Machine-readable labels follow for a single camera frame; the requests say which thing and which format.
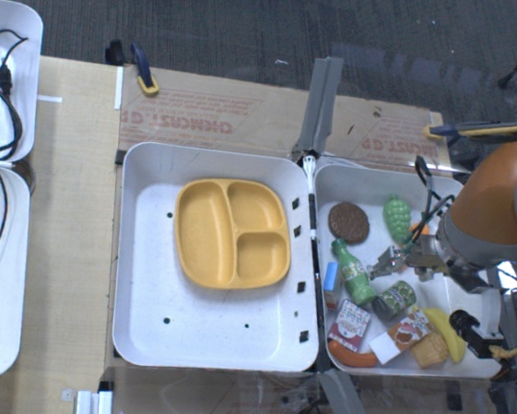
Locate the tan bread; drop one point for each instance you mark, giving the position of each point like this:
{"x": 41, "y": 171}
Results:
{"x": 430, "y": 351}

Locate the black cylinder on white bracket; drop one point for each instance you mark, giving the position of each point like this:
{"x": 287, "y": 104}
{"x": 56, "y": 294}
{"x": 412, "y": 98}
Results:
{"x": 469, "y": 330}

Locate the red and white carton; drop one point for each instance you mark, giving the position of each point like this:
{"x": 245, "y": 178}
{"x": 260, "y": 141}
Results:
{"x": 350, "y": 325}

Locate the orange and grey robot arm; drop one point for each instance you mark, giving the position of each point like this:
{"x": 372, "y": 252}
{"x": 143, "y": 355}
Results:
{"x": 491, "y": 200}

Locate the blue and white small carton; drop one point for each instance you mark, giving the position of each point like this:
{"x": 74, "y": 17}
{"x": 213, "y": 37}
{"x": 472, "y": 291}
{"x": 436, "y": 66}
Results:
{"x": 332, "y": 279}

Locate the green grapes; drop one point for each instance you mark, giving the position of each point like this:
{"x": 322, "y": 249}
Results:
{"x": 396, "y": 217}

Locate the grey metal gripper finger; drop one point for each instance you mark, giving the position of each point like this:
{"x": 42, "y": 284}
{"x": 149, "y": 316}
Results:
{"x": 396, "y": 256}
{"x": 379, "y": 268}

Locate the green bottle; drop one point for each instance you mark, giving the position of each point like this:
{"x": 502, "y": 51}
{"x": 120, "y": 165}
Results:
{"x": 355, "y": 275}

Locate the yellow divided plate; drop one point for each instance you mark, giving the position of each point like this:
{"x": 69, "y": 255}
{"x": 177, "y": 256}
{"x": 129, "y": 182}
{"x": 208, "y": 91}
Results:
{"x": 204, "y": 237}

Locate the brown cardboard board red print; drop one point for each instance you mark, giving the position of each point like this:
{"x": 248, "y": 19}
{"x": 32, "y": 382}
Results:
{"x": 249, "y": 121}

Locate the white plastic tray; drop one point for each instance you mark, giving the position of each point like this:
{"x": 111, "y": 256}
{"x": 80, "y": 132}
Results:
{"x": 434, "y": 291}
{"x": 208, "y": 325}

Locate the orange and white carton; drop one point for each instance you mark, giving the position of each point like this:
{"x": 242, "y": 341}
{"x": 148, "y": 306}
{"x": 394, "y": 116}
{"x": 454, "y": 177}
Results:
{"x": 403, "y": 336}

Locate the orange sausage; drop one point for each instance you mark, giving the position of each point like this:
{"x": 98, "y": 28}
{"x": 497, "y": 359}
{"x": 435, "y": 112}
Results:
{"x": 352, "y": 357}

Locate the orange carrot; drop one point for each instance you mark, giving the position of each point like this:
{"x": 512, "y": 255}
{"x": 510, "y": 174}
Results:
{"x": 419, "y": 227}

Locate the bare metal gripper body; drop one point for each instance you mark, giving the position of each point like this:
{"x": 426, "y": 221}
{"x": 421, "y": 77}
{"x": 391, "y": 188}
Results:
{"x": 422, "y": 258}

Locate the yellow banana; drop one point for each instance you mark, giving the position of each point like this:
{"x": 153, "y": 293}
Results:
{"x": 450, "y": 337}

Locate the brown biscuit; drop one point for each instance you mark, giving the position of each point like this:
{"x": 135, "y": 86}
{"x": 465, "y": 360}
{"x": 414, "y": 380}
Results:
{"x": 348, "y": 223}

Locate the green can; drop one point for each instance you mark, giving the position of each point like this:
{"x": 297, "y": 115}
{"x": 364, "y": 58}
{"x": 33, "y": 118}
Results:
{"x": 395, "y": 300}

